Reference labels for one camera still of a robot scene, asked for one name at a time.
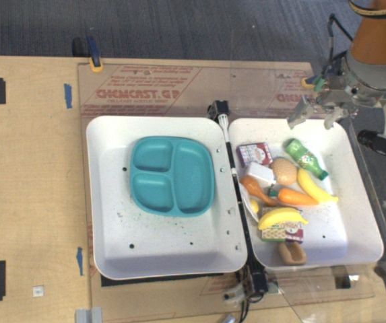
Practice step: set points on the purple and white carton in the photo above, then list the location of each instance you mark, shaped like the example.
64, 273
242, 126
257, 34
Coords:
253, 153

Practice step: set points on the brown bread loaf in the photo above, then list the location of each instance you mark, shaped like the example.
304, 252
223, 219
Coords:
292, 254

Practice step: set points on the teal divided plate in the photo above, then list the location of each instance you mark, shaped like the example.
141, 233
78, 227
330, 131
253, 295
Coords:
186, 177

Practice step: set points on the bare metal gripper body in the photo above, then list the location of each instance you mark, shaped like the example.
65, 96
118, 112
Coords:
339, 98

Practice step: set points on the green bottle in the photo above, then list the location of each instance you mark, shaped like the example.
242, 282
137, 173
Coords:
302, 156

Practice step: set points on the black cylinder on white bracket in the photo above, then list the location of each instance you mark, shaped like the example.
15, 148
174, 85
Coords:
379, 143

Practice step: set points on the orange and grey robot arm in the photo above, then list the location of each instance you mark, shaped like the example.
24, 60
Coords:
376, 35

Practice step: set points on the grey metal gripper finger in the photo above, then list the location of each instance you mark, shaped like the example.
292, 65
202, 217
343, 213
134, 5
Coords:
302, 111
335, 116

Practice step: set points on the brown cardboard board, red print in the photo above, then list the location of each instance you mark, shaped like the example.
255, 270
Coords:
192, 86

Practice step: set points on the orange carrot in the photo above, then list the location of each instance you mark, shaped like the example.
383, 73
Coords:
295, 197

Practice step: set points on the beige round bread bun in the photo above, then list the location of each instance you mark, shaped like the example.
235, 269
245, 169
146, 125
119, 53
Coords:
284, 172

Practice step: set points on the orange-brown chicken drumstick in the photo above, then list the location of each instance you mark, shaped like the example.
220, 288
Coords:
254, 187

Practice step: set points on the white plastic tray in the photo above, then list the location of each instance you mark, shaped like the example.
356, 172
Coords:
344, 220
165, 241

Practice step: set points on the thin black and white rod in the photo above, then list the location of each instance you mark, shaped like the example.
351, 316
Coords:
234, 173

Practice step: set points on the yellow banana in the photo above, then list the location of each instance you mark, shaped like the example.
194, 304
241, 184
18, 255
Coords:
278, 215
312, 188

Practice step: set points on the green and purple carton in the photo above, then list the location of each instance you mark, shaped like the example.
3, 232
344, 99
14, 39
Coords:
282, 233

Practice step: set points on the white fried egg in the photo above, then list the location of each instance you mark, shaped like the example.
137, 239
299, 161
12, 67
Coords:
252, 207

